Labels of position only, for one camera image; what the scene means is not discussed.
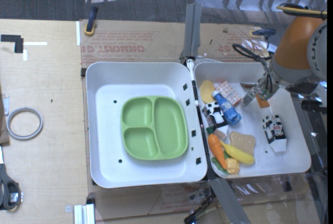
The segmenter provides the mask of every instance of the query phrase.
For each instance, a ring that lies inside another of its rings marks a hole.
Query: toy bread slice
[[[229,134],[230,144],[237,147],[244,152],[253,155],[255,138],[252,135],[240,134],[236,131],[232,131]]]

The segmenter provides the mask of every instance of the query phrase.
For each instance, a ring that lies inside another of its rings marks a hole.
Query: small box
[[[205,104],[202,109],[210,127],[220,128],[228,124],[217,101]]]
[[[275,152],[284,152],[287,150],[287,138],[279,115],[266,116],[262,120],[266,138],[271,148]]]
[[[235,106],[242,99],[242,97],[236,92],[228,81],[224,81],[218,85],[215,90],[219,91],[219,93],[233,106]]]

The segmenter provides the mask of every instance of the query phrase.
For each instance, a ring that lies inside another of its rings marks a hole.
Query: green plate
[[[128,154],[141,160],[174,159],[188,146],[184,111],[170,97],[128,100],[121,110],[121,131]]]

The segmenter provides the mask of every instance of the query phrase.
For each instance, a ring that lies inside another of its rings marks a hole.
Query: toy carrot
[[[215,134],[210,134],[208,136],[208,146],[210,150],[212,151],[213,155],[216,157],[216,159],[219,161],[220,165],[227,169],[227,164],[225,163],[223,148],[221,146],[220,140]]]

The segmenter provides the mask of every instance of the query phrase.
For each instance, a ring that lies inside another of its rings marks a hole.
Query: white plastic container
[[[262,75],[260,63],[203,62],[195,67],[197,88],[204,80],[215,86],[227,80],[243,97],[248,89],[240,83],[255,83]],[[89,147],[93,180],[104,188],[119,188],[168,183],[195,182],[207,173],[200,124],[195,106],[189,70],[174,62],[98,62],[86,72]],[[175,159],[145,161],[131,157],[125,150],[121,136],[121,108],[130,98],[138,96],[168,96],[183,107],[188,148]],[[242,120],[224,127],[227,134],[237,131],[253,135],[255,163],[240,165],[238,174],[224,174],[214,164],[215,173],[224,178],[257,177],[273,174],[302,173],[311,165],[307,148],[290,93],[284,89],[269,100],[270,107],[261,109],[254,99],[247,107],[236,105]],[[266,115],[278,114],[283,123],[287,151],[275,153],[268,145],[262,128]],[[202,114],[204,127],[207,128]]]
[[[89,146],[93,180],[104,188],[195,182],[207,172],[189,70],[179,63],[98,62],[86,72]],[[186,152],[170,160],[130,156],[121,135],[121,108],[139,96],[168,96],[182,106]]]
[[[228,81],[241,97],[250,90],[243,88],[240,83],[256,83],[262,77],[264,70],[259,62],[255,63],[200,63],[194,70],[197,86],[205,80],[212,81],[218,86]],[[280,88],[277,93],[268,100],[270,107],[260,108],[256,99],[252,100],[246,107],[241,103],[235,106],[242,120],[236,125],[224,127],[226,134],[237,131],[242,134],[255,137],[254,158],[252,165],[240,164],[238,174],[224,174],[214,164],[212,167],[216,174],[223,178],[258,177],[274,174],[302,173],[311,166],[311,156],[305,142],[302,128],[295,111],[292,98],[289,92]],[[279,115],[287,137],[287,151],[275,152],[269,145],[262,120],[267,115]],[[207,122],[202,117],[204,126]],[[229,136],[224,140],[230,143]]]

